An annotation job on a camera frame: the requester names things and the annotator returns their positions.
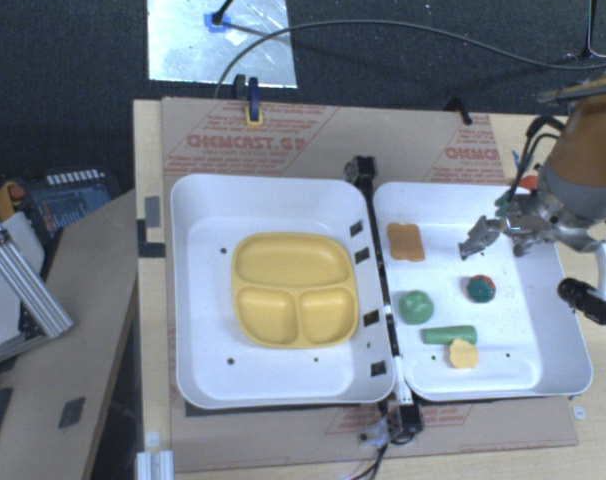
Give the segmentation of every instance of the white tray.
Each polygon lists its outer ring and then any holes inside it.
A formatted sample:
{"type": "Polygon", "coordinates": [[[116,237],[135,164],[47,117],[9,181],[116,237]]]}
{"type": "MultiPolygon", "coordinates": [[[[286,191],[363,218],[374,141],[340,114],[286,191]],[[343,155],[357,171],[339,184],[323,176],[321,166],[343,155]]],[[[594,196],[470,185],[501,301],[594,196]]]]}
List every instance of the white tray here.
{"type": "Polygon", "coordinates": [[[423,325],[396,318],[403,375],[418,395],[435,401],[577,394],[588,388],[592,367],[576,316],[556,293],[563,272],[556,248],[540,244],[526,256],[512,254],[505,235],[462,261],[458,242],[481,215],[490,216],[503,187],[387,183],[375,193],[385,270],[393,306],[409,290],[434,301],[434,316],[423,325]],[[398,222],[417,224],[425,260],[396,261],[386,229],[398,222]],[[490,276],[496,297],[487,304],[464,295],[466,280],[490,276]],[[455,369],[446,347],[424,345],[426,327],[474,325],[480,362],[455,369]]]}
{"type": "Polygon", "coordinates": [[[176,294],[177,379],[183,396],[208,408],[365,403],[385,398],[394,369],[367,207],[341,181],[197,174],[171,195],[176,294]],[[352,236],[351,226],[362,231],[352,236]],[[266,348],[236,322],[231,259],[255,233],[318,233],[352,258],[359,325],[348,341],[326,348],[266,348]],[[369,249],[369,259],[355,261],[369,249]],[[364,315],[378,311],[378,322],[364,315]],[[380,365],[385,365],[384,373],[380,365]]]}

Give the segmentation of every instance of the silver metal sheet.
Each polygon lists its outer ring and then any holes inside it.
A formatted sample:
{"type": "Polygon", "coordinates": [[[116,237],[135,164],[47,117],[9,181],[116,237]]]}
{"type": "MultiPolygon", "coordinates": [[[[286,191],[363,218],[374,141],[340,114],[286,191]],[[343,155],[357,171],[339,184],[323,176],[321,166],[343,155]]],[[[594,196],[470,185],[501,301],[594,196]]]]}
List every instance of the silver metal sheet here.
{"type": "MultiPolygon", "coordinates": [[[[149,77],[218,82],[232,58],[259,37],[236,29],[212,32],[205,15],[225,0],[148,0],[149,77]]],[[[288,26],[285,0],[235,0],[226,12],[235,25],[274,32],[288,26]]],[[[262,86],[296,87],[289,34],[267,41],[241,59],[226,78],[256,76],[262,86]]]]}

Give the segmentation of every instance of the yellow plate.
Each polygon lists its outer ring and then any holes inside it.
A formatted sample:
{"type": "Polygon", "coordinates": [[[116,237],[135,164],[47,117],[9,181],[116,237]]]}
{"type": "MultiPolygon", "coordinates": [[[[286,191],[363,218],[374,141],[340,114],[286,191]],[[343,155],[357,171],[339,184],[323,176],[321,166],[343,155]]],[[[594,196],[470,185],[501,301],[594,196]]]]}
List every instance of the yellow plate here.
{"type": "Polygon", "coordinates": [[[350,257],[323,235],[247,237],[232,258],[232,292],[241,329],[266,347],[338,345],[358,324],[350,257]]]}

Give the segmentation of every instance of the cardboard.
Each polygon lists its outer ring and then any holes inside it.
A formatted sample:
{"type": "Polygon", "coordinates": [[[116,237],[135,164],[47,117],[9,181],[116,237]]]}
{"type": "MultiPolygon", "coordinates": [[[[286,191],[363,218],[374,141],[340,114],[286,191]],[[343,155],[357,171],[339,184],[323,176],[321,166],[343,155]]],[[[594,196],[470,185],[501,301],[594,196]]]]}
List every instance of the cardboard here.
{"type": "Polygon", "coordinates": [[[134,193],[63,232],[47,286],[74,321],[0,374],[0,480],[89,478],[134,314],[134,193]]]}
{"type": "MultiPolygon", "coordinates": [[[[168,194],[193,172],[341,178],[355,155],[373,155],[386,181],[506,184],[491,116],[264,103],[265,124],[245,125],[242,102],[165,99],[162,161],[168,194]]],[[[492,210],[488,201],[488,212],[492,210]]],[[[174,294],[170,226],[165,226],[171,449],[177,472],[367,459],[362,430],[376,405],[214,412],[186,406],[174,374],[174,294]]],[[[567,400],[444,404],[423,410],[425,430],[390,456],[567,446],[577,443],[567,400]]]]}

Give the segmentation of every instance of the black carpet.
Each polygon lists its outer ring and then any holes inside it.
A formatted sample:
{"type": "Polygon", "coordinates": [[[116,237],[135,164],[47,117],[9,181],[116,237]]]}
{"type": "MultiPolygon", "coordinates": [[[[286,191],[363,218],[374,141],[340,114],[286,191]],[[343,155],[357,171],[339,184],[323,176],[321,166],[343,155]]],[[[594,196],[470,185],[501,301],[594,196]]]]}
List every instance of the black carpet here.
{"type": "MultiPolygon", "coordinates": [[[[580,53],[588,6],[588,0],[286,1],[291,24],[406,20],[551,63],[580,53]]],[[[0,177],[103,164],[124,189],[133,186],[132,100],[212,94],[210,85],[147,79],[146,12],[146,0],[0,0],[0,177]]],[[[598,0],[594,47],[606,53],[606,0],[598,0]]],[[[265,90],[264,99],[440,109],[458,96],[470,111],[540,113],[550,108],[535,103],[537,92],[589,75],[381,26],[301,31],[293,48],[299,88],[265,90]]]]}

